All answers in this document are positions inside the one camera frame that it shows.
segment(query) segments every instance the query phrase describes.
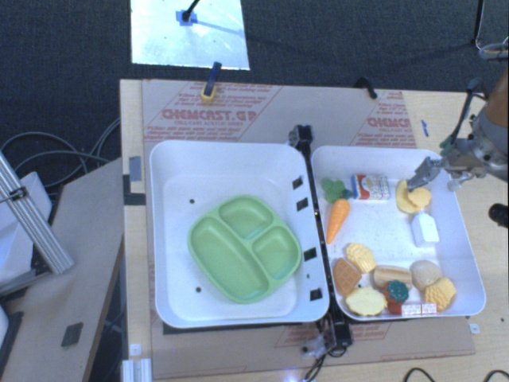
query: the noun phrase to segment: black cable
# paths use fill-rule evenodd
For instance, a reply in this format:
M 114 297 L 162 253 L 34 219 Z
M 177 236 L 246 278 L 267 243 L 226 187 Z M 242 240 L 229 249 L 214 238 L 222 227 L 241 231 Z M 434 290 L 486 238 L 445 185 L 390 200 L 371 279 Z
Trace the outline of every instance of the black cable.
M 509 373 L 502 371 L 501 369 L 495 369 L 494 371 L 491 371 L 486 375 L 483 382 L 488 382 L 493 377 L 493 375 L 496 375 L 497 373 L 504 375 L 506 378 L 509 379 Z
M 414 373 L 415 371 L 419 371 L 419 372 L 423 373 L 430 380 L 430 382 L 435 382 L 435 379 L 433 379 L 431 377 L 431 375 L 428 372 L 426 372 L 424 369 L 422 369 L 422 368 L 412 368 L 405 375 L 405 378 L 403 379 L 403 382 L 408 382 L 408 379 L 410 378 L 410 375 L 412 375 L 412 373 Z
M 113 365 L 110 367 L 108 372 L 104 375 L 103 382 L 107 382 L 113 373 L 118 369 L 120 361 L 122 360 L 122 349 L 120 349 L 120 353 L 115 358 Z
M 435 380 L 431 377 L 431 375 L 426 372 L 424 369 L 422 368 L 412 368 L 410 371 L 408 371 L 408 373 L 405 375 L 404 379 L 403 379 L 403 382 L 408 382 L 408 379 L 410 378 L 410 375 L 412 375 L 412 373 L 414 373 L 415 371 L 419 371 L 419 372 L 422 372 L 429 380 L 430 382 L 435 382 Z M 486 377 L 484 378 L 484 381 L 483 382 L 488 382 L 494 375 L 496 375 L 497 373 L 499 373 L 500 375 L 504 375 L 506 378 L 509 379 L 509 373 L 507 373 L 506 371 L 502 371 L 501 369 L 495 369 L 493 371 L 490 371 Z
M 104 143 L 111 136 L 113 131 L 119 126 L 120 126 L 120 118 L 116 119 L 110 126 L 108 126 L 106 128 L 106 130 L 101 134 L 101 136 L 99 137 L 99 139 L 97 140 L 95 145 L 92 147 L 92 150 L 90 151 L 89 154 L 94 154 L 94 152 L 95 152 L 95 155 L 99 157 L 101 155 L 101 151 L 103 150 Z M 74 177 L 75 174 L 78 173 L 78 171 L 80 171 L 80 168 L 76 167 L 76 169 L 74 171 L 72 171 L 70 174 L 68 174 L 66 177 L 61 178 L 58 181 L 52 182 L 51 184 L 45 185 L 45 188 L 51 188 L 51 187 L 54 187 L 54 186 L 57 186 L 60 184 L 64 184 L 65 182 L 67 182 L 67 180 Z
M 54 134 L 51 134 L 51 133 L 45 133 L 44 131 L 27 131 L 26 133 L 16 134 L 15 136 L 8 139 L 5 143 L 3 143 L 2 147 L 0 148 L 0 151 L 3 152 L 5 150 L 5 148 L 8 147 L 8 145 L 11 144 L 12 142 L 19 140 L 20 138 L 25 138 L 25 137 L 30 137 L 30 136 L 41 136 L 44 138 L 50 138 L 56 142 L 63 144 L 64 146 L 71 149 L 72 151 L 75 151 L 76 153 L 78 152 L 78 150 L 67 140 L 64 140 L 63 138 L 60 138 L 60 137 L 58 137 Z M 87 165 L 85 164 L 85 161 L 82 158 L 80 158 L 80 161 L 81 161 L 81 168 L 83 168 L 83 171 L 85 173 L 88 173 Z
M 332 358 L 341 358 L 345 353 L 347 353 L 347 347 L 335 347 L 328 352 L 328 355 Z
M 81 151 L 68 151 L 68 150 L 52 150 L 52 151 L 45 151 L 44 153 L 34 154 L 31 157 L 28 157 L 26 160 L 23 160 L 20 164 L 17 165 L 17 167 L 14 169 L 14 171 L 18 171 L 22 166 L 24 166 L 27 162 L 31 162 L 34 158 L 49 156 L 53 154 L 71 154 L 76 157 L 85 157 L 85 158 L 93 158 L 95 160 L 99 160 L 101 162 L 110 162 L 107 158 L 98 157 L 92 154 L 83 153 Z
M 327 354 L 325 353 L 320 358 L 317 359 L 315 364 L 311 367 L 311 369 L 305 374 L 303 382 L 310 382 L 311 380 L 315 379 L 318 376 L 318 373 L 320 373 L 320 370 L 325 362 L 325 357 Z
M 101 333 L 102 337 L 108 334 L 113 329 L 113 327 L 115 327 L 117 321 L 124 316 L 124 313 L 125 309 L 118 313 L 117 316 L 109 322 L 110 324 L 104 327 L 103 332 Z
M 485 96 L 485 95 L 484 95 L 484 93 L 483 93 L 483 94 L 480 94 L 480 93 L 474 93 L 474 96 L 475 96 L 476 98 L 482 99 L 484 102 L 488 101 L 488 98 L 487 98 L 487 96 Z
M 478 92 L 478 88 L 481 90 L 483 95 L 480 95 Z M 470 111 L 470 103 L 472 102 L 474 97 L 479 97 L 481 99 L 487 100 L 488 99 L 488 93 L 486 91 L 486 87 L 484 86 L 484 83 L 480 78 L 474 78 L 470 82 L 468 82 L 467 85 L 467 98 L 464 102 L 463 108 L 461 109 L 460 119 L 458 120 L 458 123 L 456 127 L 454 128 L 454 131 L 449 135 L 449 137 L 441 143 L 441 147 L 443 148 L 450 148 L 454 142 L 456 141 L 458 134 L 460 133 L 461 125 L 463 124 L 464 120 L 466 119 L 468 112 Z

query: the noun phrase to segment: green plastic plate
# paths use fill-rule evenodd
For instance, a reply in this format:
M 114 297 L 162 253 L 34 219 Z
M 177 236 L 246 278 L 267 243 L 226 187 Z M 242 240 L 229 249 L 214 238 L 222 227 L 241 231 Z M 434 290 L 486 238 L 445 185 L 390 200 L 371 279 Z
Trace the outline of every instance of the green plastic plate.
M 230 300 L 252 303 L 283 284 L 301 263 L 301 246 L 265 202 L 241 195 L 205 213 L 188 234 L 192 257 Z

